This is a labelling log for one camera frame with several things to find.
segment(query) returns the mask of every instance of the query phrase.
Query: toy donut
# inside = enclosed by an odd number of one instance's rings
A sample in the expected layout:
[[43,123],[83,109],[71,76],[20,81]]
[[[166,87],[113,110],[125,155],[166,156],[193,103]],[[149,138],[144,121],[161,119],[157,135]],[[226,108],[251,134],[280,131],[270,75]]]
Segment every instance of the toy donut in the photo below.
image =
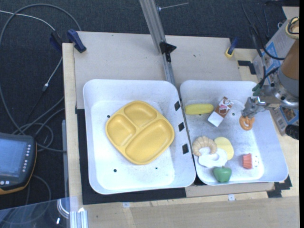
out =
[[252,128],[252,124],[254,122],[255,122],[255,118],[254,117],[248,118],[248,116],[246,116],[246,117],[241,116],[239,118],[239,124],[246,131],[248,131],[248,130],[250,130]]
[[193,154],[201,156],[200,149],[203,147],[210,148],[210,154],[215,154],[218,147],[217,144],[206,136],[198,137],[192,144]]

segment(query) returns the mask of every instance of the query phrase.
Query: green toy vegetable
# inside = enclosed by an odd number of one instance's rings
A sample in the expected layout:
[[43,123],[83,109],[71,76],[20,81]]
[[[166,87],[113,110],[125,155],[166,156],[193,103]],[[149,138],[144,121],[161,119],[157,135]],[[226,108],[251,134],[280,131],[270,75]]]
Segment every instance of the green toy vegetable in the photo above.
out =
[[227,182],[231,177],[232,170],[224,166],[216,167],[213,169],[213,174],[219,182]]

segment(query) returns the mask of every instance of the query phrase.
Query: yellow potato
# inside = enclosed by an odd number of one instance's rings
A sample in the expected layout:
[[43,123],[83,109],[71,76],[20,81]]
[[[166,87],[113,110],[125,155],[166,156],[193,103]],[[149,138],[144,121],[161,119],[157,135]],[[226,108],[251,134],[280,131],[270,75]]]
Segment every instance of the yellow potato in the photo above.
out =
[[227,159],[231,160],[234,155],[234,150],[230,141],[225,137],[218,137],[214,140],[218,148],[221,148],[227,152]]

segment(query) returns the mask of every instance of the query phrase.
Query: handheld device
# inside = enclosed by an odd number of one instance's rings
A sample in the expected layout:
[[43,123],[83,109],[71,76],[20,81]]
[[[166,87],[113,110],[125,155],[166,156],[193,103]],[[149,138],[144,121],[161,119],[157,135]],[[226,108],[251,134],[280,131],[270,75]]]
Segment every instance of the handheld device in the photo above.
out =
[[0,133],[0,195],[20,191],[28,185],[36,157],[33,137]]

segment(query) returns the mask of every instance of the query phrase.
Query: white tray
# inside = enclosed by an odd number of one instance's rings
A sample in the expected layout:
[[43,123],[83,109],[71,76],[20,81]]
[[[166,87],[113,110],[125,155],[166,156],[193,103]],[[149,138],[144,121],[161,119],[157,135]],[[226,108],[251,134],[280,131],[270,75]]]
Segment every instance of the white tray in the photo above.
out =
[[[166,81],[103,80],[88,81],[83,89],[88,151],[89,182],[101,194],[180,188],[194,182],[195,167],[177,89]],[[175,138],[170,147],[146,165],[132,164],[110,143],[105,124],[127,103],[141,100],[157,109],[172,124]],[[189,152],[183,152],[183,145]]]
[[[207,185],[225,185],[232,183],[283,181],[288,176],[288,168],[276,135],[269,111],[255,116],[253,128],[243,130],[239,125],[241,110],[252,88],[256,84],[248,81],[199,81],[189,80],[181,84],[180,94],[183,105],[210,103],[214,107],[226,96],[234,104],[223,122],[215,127],[207,121],[210,114],[186,115],[190,141],[193,143],[200,136],[215,139],[223,136],[234,147],[234,157],[226,163],[232,169],[229,182],[217,182],[213,168],[199,164],[194,155],[196,172],[199,179]],[[250,170],[242,167],[242,156],[252,153],[259,158],[259,165]]]

